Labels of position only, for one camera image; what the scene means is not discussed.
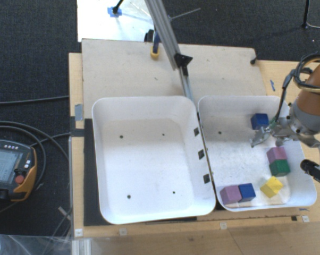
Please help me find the blue cube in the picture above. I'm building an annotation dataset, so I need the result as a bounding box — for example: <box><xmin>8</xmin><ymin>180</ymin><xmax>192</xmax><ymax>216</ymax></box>
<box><xmin>250</xmin><ymin>113</ymin><xmax>270</xmax><ymax>131</ymax></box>
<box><xmin>238</xmin><ymin>182</ymin><xmax>257</xmax><ymax>203</ymax></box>

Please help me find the white plastic tray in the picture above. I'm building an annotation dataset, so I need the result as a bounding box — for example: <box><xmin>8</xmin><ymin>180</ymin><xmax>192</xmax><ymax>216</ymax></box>
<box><xmin>197</xmin><ymin>95</ymin><xmax>318</xmax><ymax>213</ymax></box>
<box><xmin>91</xmin><ymin>95</ymin><xmax>217</xmax><ymax>225</ymax></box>

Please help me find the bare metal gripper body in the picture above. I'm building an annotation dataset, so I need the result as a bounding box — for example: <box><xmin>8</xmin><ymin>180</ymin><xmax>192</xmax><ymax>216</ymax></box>
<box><xmin>267</xmin><ymin>115</ymin><xmax>320</xmax><ymax>149</ymax></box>

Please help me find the pale wooden flat board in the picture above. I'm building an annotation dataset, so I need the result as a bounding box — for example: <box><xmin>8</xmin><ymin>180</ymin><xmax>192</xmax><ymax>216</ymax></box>
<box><xmin>81</xmin><ymin>38</ymin><xmax>268</xmax><ymax>122</ymax></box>

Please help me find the thin black and white rod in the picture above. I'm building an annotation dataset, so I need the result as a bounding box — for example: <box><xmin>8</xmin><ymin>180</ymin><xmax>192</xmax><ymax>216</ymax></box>
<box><xmin>196</xmin><ymin>111</ymin><xmax>216</xmax><ymax>196</ymax></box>

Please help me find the green cube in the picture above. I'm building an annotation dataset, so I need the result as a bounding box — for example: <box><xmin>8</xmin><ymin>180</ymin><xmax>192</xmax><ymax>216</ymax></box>
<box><xmin>268</xmin><ymin>159</ymin><xmax>291</xmax><ymax>177</ymax></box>

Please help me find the yellow cube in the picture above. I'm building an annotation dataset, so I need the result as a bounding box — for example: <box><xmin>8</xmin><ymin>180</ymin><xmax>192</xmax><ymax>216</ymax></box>
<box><xmin>259</xmin><ymin>175</ymin><xmax>284</xmax><ymax>199</ymax></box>

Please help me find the black cylinder on white bracket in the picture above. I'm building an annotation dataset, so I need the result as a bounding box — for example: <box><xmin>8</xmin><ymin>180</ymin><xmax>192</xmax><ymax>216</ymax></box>
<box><xmin>300</xmin><ymin>141</ymin><xmax>320</xmax><ymax>184</ymax></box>

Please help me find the purple cube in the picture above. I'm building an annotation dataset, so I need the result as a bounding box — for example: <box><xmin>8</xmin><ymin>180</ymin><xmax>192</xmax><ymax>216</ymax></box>
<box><xmin>266</xmin><ymin>146</ymin><xmax>288</xmax><ymax>165</ymax></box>
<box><xmin>219</xmin><ymin>185</ymin><xmax>243</xmax><ymax>206</ymax></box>

